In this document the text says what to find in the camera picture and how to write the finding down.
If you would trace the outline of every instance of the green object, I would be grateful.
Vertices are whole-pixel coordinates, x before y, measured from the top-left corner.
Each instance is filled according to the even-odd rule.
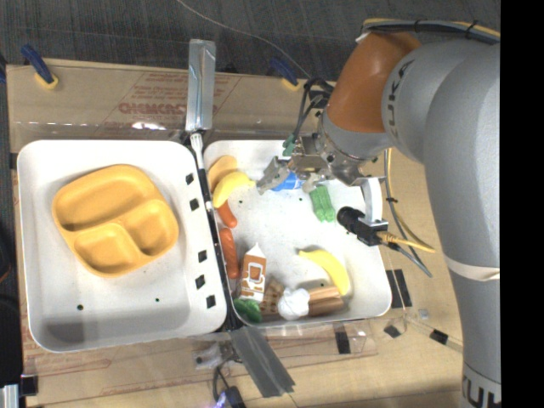
[[[235,309],[241,317],[248,319],[252,323],[260,323],[263,320],[257,301],[253,299],[239,299],[237,297],[234,303]]]
[[[334,222],[335,213],[328,189],[325,186],[317,186],[309,193],[309,197],[312,199],[315,216],[321,222]]]
[[[295,135],[291,133],[289,137],[283,143],[283,156],[288,157],[292,154],[292,151],[295,149]]]

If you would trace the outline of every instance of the gray robot arm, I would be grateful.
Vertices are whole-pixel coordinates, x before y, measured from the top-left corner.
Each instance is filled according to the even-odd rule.
[[[421,46],[382,97],[387,134],[425,166],[434,221],[463,334],[462,407],[502,404],[500,45]]]
[[[462,322],[461,406],[499,407],[500,43],[421,45],[401,35],[371,33],[352,53],[320,117],[315,155],[351,186],[388,147],[424,165]]]

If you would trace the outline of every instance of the toy banana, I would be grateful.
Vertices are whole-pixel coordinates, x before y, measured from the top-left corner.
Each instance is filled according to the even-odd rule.
[[[329,252],[318,249],[315,251],[299,251],[298,255],[300,257],[307,258],[308,260],[313,261],[323,268],[327,274],[332,279],[334,285],[340,291],[340,294],[343,296],[349,290],[349,276],[348,271],[345,266],[341,264],[336,257],[334,257]]]
[[[207,179],[210,183],[210,191],[213,192],[219,181],[221,181],[221,179],[227,174],[233,173],[237,168],[238,161],[235,157],[228,155],[219,157],[207,172]]]
[[[215,208],[221,207],[229,199],[229,195],[234,189],[243,185],[254,186],[255,182],[240,171],[234,171],[225,175],[213,191],[213,206]]]

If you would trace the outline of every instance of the blue object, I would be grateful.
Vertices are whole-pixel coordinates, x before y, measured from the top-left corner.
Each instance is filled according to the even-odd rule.
[[[219,395],[219,399],[213,408],[224,408],[224,404],[226,401],[227,401],[227,395],[225,394],[225,392],[222,392]]]
[[[2,56],[2,53],[0,53],[0,83],[6,82],[6,66],[7,65],[8,65],[8,62]]]
[[[283,180],[281,184],[275,186],[272,190],[274,192],[279,192],[280,190],[293,190],[302,187],[303,181],[299,180],[295,173],[289,173],[287,178]]]
[[[297,76],[295,76],[295,72],[284,60],[272,58],[270,59],[270,67],[274,68],[274,70],[276,70],[278,74],[285,78],[291,85],[298,85],[298,80]]]
[[[53,74],[42,59],[42,56],[30,44],[23,45],[20,52],[28,59],[38,75],[46,82],[53,83]]]

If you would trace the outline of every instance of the blue clamp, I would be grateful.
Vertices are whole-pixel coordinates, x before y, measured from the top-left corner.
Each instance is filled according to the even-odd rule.
[[[6,82],[6,66],[8,66],[8,61],[0,53],[0,83]]]
[[[297,76],[295,76],[295,71],[284,61],[278,58],[270,59],[270,68],[275,70],[280,76],[286,79],[292,86],[298,86]]]
[[[47,89],[54,88],[59,79],[51,73],[42,56],[30,44],[23,45],[20,52],[31,63],[39,77],[37,80]]]

